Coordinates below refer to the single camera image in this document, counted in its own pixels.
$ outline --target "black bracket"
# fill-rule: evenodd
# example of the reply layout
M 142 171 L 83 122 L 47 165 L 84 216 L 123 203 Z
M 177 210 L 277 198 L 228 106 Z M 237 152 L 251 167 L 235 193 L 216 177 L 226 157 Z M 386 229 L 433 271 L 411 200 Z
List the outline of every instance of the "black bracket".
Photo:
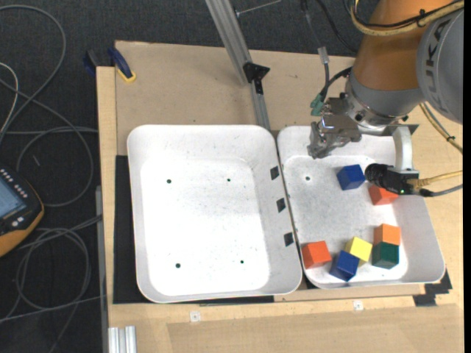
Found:
M 247 81 L 250 84 L 252 84 L 253 81 L 257 94 L 263 94 L 262 79 L 269 72 L 270 68 L 264 67 L 262 65 L 257 65 L 251 62 L 245 63 L 243 68 Z
M 440 282 L 436 284 L 425 284 L 425 294 L 413 296 L 416 306 L 436 306 L 435 296 L 437 294 L 449 294 L 449 290 L 453 289 L 451 286 L 450 276 L 448 271 L 445 270 Z

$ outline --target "black clamp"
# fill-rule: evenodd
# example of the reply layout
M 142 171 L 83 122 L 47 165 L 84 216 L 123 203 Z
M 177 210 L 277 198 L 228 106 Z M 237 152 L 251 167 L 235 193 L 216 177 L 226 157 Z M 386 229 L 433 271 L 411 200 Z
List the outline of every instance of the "black clamp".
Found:
M 257 94 L 263 94 L 262 79 L 269 72 L 270 68 L 264 67 L 262 65 L 257 65 L 251 62 L 245 63 L 243 68 L 247 81 L 250 84 L 252 84 L 253 81 Z

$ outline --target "cube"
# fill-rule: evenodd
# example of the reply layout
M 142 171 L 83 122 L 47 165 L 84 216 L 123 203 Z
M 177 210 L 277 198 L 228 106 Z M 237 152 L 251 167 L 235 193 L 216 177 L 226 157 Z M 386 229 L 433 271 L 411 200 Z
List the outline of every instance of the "cube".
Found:
M 375 228 L 373 244 L 380 242 L 400 245 L 400 227 L 396 227 L 388 224 L 381 224 Z
M 359 237 L 353 237 L 345 245 L 345 251 L 360 259 L 360 265 L 369 260 L 373 245 Z
M 387 189 L 378 187 L 377 185 L 372 185 L 368 188 L 368 192 L 373 205 L 391 204 L 399 197 L 397 193 L 389 192 Z
M 375 267 L 391 269 L 399 264 L 399 246 L 380 242 L 373 246 L 372 264 Z
M 302 248 L 301 252 L 304 268 L 306 269 L 320 267 L 332 260 L 325 240 L 308 243 Z
M 350 281 L 356 275 L 360 259 L 341 250 L 332 262 L 329 273 L 344 281 Z
M 365 176 L 360 165 L 350 165 L 343 167 L 337 173 L 337 180 L 342 190 L 352 190 L 364 183 Z

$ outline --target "red block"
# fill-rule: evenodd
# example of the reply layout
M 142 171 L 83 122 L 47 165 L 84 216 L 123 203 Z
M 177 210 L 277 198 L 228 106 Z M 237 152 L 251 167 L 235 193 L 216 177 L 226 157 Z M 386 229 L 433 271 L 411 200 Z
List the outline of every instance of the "red block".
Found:
M 308 243 L 302 248 L 301 252 L 306 269 L 320 267 L 332 260 L 325 240 Z
M 372 185 L 368 188 L 368 192 L 373 205 L 391 204 L 399 196 L 396 193 L 389 192 L 387 189 L 378 187 L 377 185 Z

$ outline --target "white tray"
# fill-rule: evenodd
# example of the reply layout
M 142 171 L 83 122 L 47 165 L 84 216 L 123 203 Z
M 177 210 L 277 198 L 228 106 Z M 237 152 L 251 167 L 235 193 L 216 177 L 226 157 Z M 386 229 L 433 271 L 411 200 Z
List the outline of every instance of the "white tray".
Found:
M 268 131 L 146 125 L 127 145 L 137 280 L 146 298 L 183 302 L 298 287 L 302 268 Z
M 401 227 L 399 264 L 391 269 L 369 263 L 345 282 L 329 274 L 330 263 L 304 272 L 319 288 L 435 282 L 443 277 L 445 263 L 421 196 L 400 196 L 392 204 L 372 204 L 365 182 L 343 191 L 336 173 L 346 165 L 370 163 L 394 165 L 391 137 L 364 135 L 359 143 L 335 149 L 330 156 L 314 160 L 308 155 L 309 126 L 290 126 L 277 138 L 294 227 L 301 246 L 325 240 L 335 256 L 354 236 L 373 242 L 373 229 L 381 224 Z

